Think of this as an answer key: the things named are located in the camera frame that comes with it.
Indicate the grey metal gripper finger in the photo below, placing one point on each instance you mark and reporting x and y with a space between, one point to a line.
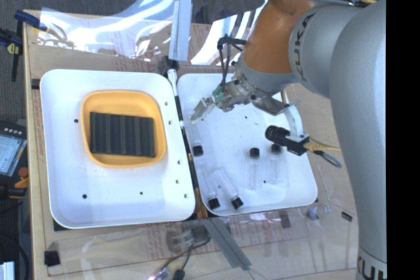
201 105
202 116

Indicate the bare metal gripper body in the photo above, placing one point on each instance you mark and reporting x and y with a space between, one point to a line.
237 92

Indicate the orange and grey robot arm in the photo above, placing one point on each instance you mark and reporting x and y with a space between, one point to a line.
348 75

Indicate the thin black and white rod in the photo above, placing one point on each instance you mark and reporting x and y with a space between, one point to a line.
183 134

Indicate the clear bottle with black cap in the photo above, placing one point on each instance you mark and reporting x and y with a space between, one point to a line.
254 152
213 202
197 150
276 149
236 202

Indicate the white plastic tray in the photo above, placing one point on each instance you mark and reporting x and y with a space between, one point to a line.
111 196
229 137

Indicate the black ribbed rectangular block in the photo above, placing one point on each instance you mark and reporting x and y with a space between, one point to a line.
122 134

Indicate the brown cardboard board red print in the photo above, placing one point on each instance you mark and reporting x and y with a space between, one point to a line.
328 128

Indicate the black cylinder on white bracket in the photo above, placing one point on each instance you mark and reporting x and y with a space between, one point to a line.
282 137

